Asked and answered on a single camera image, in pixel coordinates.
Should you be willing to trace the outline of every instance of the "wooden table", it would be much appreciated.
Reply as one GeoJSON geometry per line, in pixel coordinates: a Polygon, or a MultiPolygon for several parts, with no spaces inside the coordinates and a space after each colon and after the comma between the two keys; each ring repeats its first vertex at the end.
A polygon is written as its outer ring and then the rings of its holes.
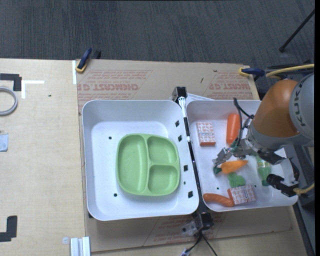
{"type": "MultiPolygon", "coordinates": [[[[135,63],[105,60],[108,62],[126,67],[135,63]]],[[[0,73],[19,74],[26,81],[22,92],[16,92],[17,109],[0,116],[0,135],[8,134],[9,138],[7,152],[0,152],[0,233],[6,231],[7,217],[17,216],[16,237],[0,242],[2,256],[69,255],[68,238],[86,236],[74,64],[71,60],[0,59],[0,73]]],[[[202,65],[192,63],[189,67],[202,65]]],[[[257,99],[253,80],[250,84],[252,97],[257,99]]],[[[12,88],[10,81],[0,81],[0,86],[12,88]]],[[[5,109],[11,103],[10,96],[0,92],[0,107],[4,104],[5,109]]],[[[286,208],[291,230],[217,238],[210,244],[218,255],[307,255],[293,208],[286,208]]],[[[108,250],[94,255],[179,255],[193,243],[108,250]]],[[[191,253],[212,255],[204,241],[191,253]]]]}

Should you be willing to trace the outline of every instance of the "toy sausage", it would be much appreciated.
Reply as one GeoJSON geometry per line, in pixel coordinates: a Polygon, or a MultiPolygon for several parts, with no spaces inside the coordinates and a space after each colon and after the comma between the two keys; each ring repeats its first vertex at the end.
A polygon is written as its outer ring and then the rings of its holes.
{"type": "Polygon", "coordinates": [[[232,199],[220,194],[215,194],[215,193],[204,193],[203,200],[207,203],[211,203],[211,202],[219,203],[226,207],[235,206],[235,202],[232,199]]]}

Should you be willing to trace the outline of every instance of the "white tape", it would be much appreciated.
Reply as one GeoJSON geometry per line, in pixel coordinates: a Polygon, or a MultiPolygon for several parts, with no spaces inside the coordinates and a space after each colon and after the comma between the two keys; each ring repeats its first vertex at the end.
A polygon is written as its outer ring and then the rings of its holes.
{"type": "Polygon", "coordinates": [[[75,60],[72,61],[72,78],[73,78],[73,84],[77,84],[77,71],[76,71],[76,64],[77,62],[75,60]]]}
{"type": "Polygon", "coordinates": [[[26,84],[44,84],[45,80],[22,80],[21,81],[21,98],[26,98],[26,84]]]}

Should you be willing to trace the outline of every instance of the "black tape marking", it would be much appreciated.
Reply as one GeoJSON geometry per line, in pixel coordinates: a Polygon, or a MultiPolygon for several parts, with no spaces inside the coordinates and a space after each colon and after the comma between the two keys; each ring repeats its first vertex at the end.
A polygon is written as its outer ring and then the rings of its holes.
{"type": "Polygon", "coordinates": [[[13,90],[15,92],[21,92],[22,77],[20,77],[19,74],[0,73],[0,80],[13,81],[13,90]]]}
{"type": "Polygon", "coordinates": [[[17,237],[18,217],[9,216],[6,219],[6,232],[0,232],[0,242],[10,242],[17,237]]]}

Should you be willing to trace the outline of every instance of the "cardboard sheet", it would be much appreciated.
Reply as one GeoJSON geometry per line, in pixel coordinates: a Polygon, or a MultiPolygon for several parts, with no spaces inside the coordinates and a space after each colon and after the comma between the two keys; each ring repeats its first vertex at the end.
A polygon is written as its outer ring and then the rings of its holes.
{"type": "MultiPolygon", "coordinates": [[[[171,63],[123,60],[90,60],[84,73],[77,74],[78,111],[81,139],[82,178],[85,162],[81,109],[90,100],[167,100],[175,87],[213,100],[258,100],[252,76],[238,74],[242,64],[171,63]]],[[[194,241],[182,235],[190,215],[98,221],[89,217],[83,182],[85,232],[91,237],[92,252],[158,246],[194,241]]],[[[208,239],[229,238],[289,231],[286,207],[212,212],[214,226],[205,231],[208,239]]]]}

